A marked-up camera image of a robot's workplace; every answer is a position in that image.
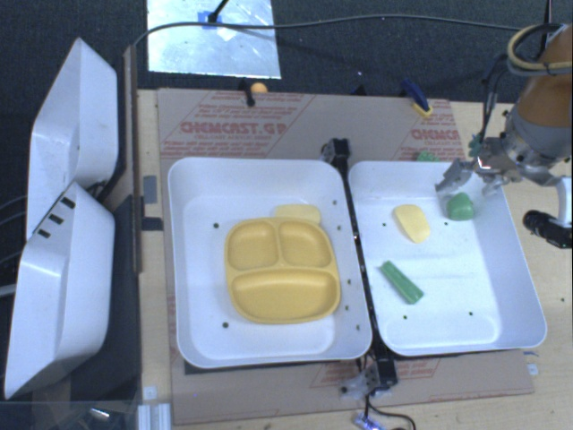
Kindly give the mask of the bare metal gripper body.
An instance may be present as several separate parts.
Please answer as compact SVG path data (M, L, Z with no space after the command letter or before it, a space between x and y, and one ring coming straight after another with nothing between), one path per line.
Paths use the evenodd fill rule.
M481 138L469 143L475 171L491 186L529 180L539 186L555 186L558 178L551 169L566 158L566 141L521 136Z

